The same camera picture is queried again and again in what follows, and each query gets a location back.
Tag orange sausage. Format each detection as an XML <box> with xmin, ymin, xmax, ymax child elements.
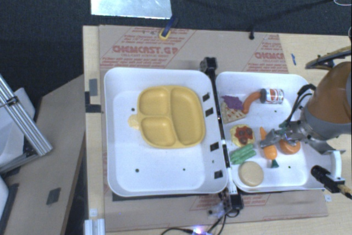
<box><xmin>241</xmin><ymin>91</ymin><xmax>262</xmax><ymax>114</ymax></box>

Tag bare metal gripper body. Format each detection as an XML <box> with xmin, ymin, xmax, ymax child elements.
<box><xmin>279</xmin><ymin>121</ymin><xmax>312</xmax><ymax>145</ymax></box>

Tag yellow pizza with red topping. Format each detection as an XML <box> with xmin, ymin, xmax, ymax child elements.
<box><xmin>229</xmin><ymin>124</ymin><xmax>255</xmax><ymax>147</ymax></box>

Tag red and white can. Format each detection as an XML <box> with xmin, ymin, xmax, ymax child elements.
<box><xmin>259</xmin><ymin>88</ymin><xmax>285</xmax><ymax>105</ymax></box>

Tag white plastic tray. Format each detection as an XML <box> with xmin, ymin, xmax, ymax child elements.
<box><xmin>215</xmin><ymin>71</ymin><xmax>335</xmax><ymax>194</ymax></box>
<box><xmin>103</xmin><ymin>67</ymin><xmax>229</xmax><ymax>198</ymax></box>

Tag yellow divided plate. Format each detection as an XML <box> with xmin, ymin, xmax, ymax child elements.
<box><xmin>128</xmin><ymin>85</ymin><xmax>207</xmax><ymax>150</ymax></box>

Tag orange carrot with green top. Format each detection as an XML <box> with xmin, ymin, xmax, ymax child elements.
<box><xmin>259</xmin><ymin>126</ymin><xmax>280</xmax><ymax>169</ymax></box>

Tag black cylinder on white bracket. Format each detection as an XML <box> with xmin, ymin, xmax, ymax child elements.
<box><xmin>310</xmin><ymin>149</ymin><xmax>346</xmax><ymax>194</ymax></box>

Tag beige waffle with red lattice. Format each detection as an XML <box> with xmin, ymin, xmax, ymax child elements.
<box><xmin>220</xmin><ymin>101</ymin><xmax>247</xmax><ymax>124</ymax></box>

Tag brown cardboard board red print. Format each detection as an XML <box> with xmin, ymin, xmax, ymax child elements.
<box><xmin>98</xmin><ymin>25</ymin><xmax>329</xmax><ymax>233</ymax></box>

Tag thin black and white rod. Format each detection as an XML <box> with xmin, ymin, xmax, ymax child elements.
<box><xmin>208</xmin><ymin>68</ymin><xmax>237</xmax><ymax>196</ymax></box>

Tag purple grapes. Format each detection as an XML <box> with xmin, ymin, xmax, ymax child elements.
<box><xmin>221</xmin><ymin>95</ymin><xmax>244</xmax><ymax>111</ymax></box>

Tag green beans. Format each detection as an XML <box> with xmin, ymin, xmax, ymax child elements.
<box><xmin>229</xmin><ymin>143</ymin><xmax>257</xmax><ymax>166</ymax></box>

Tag beige round biscuit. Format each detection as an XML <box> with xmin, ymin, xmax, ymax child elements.
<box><xmin>238</xmin><ymin>161</ymin><xmax>265</xmax><ymax>188</ymax></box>

